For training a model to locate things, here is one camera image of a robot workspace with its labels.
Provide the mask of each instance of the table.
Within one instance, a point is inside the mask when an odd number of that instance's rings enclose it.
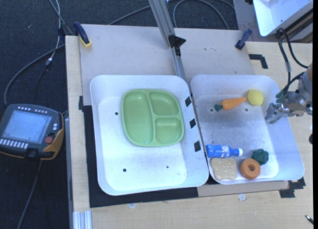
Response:
[[[252,60],[257,75],[268,75],[282,88],[287,81],[285,65],[277,43],[246,42],[249,54],[262,55],[268,69],[261,62]],[[312,62],[312,44],[293,44],[298,60]],[[164,202],[137,203],[90,208],[85,152],[83,113],[79,110],[82,95],[79,41],[76,36],[66,37],[69,123],[70,123],[70,186],[72,217],[86,215],[86,228],[312,228],[305,215],[313,217],[313,147],[308,138],[312,132],[312,116],[290,118],[304,166],[305,187],[295,190],[295,198],[281,198],[278,189],[287,189],[288,182],[264,182],[246,189],[233,185],[216,185],[211,191],[198,187],[199,198]],[[292,76],[303,69],[291,61]]]

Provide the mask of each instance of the red button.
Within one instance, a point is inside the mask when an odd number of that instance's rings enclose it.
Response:
[[[47,136],[44,141],[47,144],[51,144],[53,142],[53,137],[52,136]]]

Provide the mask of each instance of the black floor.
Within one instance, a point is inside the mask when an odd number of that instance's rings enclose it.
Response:
[[[238,29],[235,11],[220,0],[187,0],[175,10],[178,27]],[[232,0],[224,0],[233,5]],[[148,5],[148,0],[58,0],[61,16],[71,32],[73,23],[109,24]],[[172,12],[179,0],[171,0]],[[156,26],[150,9],[115,23]],[[0,0],[0,115],[5,110],[4,92],[23,67],[55,48],[58,17],[48,0]],[[26,68],[8,89],[7,104],[37,104],[64,112],[68,108],[64,48],[58,50],[46,68],[48,57]],[[0,228],[19,224],[35,176],[38,162],[0,153]],[[22,229],[66,229],[69,227],[66,149],[63,145],[54,160],[44,161]]]

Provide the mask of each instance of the yellow lemon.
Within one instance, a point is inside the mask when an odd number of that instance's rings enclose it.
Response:
[[[264,96],[257,89],[250,89],[247,93],[247,99],[252,105],[262,105]]]

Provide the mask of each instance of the blue bottle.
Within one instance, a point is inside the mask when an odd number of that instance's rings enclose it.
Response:
[[[228,158],[233,155],[241,156],[243,155],[242,149],[232,149],[228,145],[205,145],[208,157],[218,157],[218,158]]]

